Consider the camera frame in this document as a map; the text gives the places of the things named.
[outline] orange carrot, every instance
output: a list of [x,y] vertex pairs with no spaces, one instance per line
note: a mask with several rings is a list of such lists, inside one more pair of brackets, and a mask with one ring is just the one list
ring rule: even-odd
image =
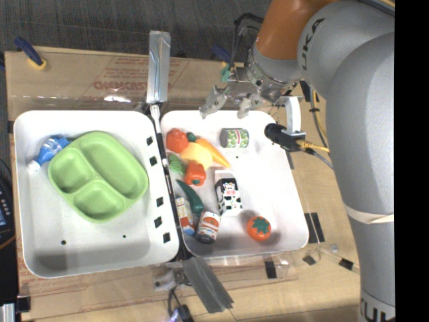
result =
[[206,148],[212,154],[213,161],[227,168],[231,167],[227,159],[209,141],[204,138],[198,138],[195,143]]

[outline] drain hole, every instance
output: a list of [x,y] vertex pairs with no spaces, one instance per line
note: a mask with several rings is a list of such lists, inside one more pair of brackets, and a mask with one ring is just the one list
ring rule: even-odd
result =
[[154,222],[155,222],[155,228],[158,228],[162,224],[161,216],[159,216],[157,219],[155,219]]
[[164,243],[165,244],[171,240],[170,233],[165,233],[165,234],[163,234],[162,237],[164,238]]

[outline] green divided plate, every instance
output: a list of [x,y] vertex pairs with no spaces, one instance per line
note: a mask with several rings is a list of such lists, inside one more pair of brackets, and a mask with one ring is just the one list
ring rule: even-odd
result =
[[67,203],[92,222],[120,215],[145,194],[149,184],[140,162],[103,131],[80,136],[56,154],[48,175]]

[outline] green can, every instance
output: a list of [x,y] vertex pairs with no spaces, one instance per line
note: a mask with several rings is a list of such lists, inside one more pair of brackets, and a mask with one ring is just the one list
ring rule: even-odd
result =
[[224,148],[246,148],[249,132],[246,129],[222,129],[219,141]]

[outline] gray carpet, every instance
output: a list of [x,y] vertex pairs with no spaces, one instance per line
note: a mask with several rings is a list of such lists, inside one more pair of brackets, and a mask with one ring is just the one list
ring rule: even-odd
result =
[[[264,16],[271,0],[0,0],[0,51],[17,36],[34,45],[147,54],[150,30],[172,36],[172,56],[209,59],[230,49],[234,20]],[[237,60],[255,34],[244,39]],[[5,75],[0,72],[0,159],[9,164]],[[7,177],[0,166],[0,175]]]

